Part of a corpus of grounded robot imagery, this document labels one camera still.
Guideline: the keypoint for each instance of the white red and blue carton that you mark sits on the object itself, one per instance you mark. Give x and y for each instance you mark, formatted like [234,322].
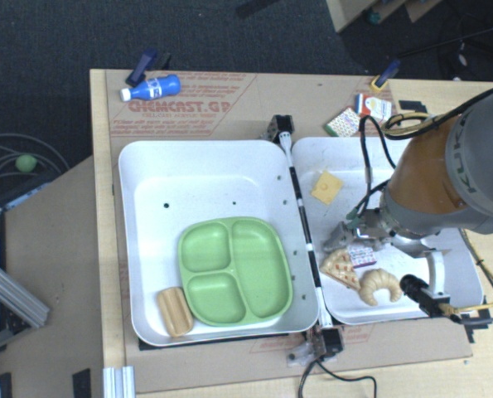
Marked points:
[374,107]

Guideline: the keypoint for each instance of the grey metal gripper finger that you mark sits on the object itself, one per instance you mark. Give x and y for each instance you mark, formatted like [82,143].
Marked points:
[338,236]
[376,244]

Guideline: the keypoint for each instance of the beige toy croissant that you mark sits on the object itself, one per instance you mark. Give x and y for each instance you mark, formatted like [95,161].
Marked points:
[378,282]

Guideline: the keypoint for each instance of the blue bottle with white cap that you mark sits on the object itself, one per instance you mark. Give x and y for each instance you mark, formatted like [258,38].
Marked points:
[157,87]

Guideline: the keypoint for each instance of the toy pizza slice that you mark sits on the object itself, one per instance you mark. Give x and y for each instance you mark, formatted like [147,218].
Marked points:
[340,268]

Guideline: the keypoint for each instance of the black cylinder on white bracket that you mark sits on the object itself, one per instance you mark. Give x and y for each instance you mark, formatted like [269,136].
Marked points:
[420,290]

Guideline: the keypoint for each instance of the white plastic tray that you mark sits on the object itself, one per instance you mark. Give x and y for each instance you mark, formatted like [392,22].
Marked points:
[213,181]
[345,305]

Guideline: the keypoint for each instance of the green divided plate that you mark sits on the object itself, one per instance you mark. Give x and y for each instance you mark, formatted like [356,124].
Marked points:
[250,263]

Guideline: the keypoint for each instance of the yellow cheese slice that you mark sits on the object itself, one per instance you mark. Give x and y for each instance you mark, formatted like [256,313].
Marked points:
[327,187]

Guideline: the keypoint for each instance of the colourful dotted carton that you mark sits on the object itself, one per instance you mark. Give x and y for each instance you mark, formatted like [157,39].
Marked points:
[343,122]

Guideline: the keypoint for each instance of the thin black and white rod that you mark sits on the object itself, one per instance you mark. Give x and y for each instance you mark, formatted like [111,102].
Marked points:
[300,205]

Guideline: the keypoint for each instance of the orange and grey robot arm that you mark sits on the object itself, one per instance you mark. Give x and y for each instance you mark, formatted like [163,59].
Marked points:
[432,172]

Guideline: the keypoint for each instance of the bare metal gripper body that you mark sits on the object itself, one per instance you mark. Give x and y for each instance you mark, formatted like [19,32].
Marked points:
[374,224]

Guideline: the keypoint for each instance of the brown cardboard board red print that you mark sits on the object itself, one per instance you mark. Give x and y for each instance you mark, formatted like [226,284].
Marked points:
[229,110]

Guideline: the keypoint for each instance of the tan toy bread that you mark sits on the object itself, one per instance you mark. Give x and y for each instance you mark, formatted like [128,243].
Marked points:
[175,311]

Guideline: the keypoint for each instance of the small white colourful packet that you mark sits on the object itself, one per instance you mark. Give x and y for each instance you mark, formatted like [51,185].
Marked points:
[363,256]

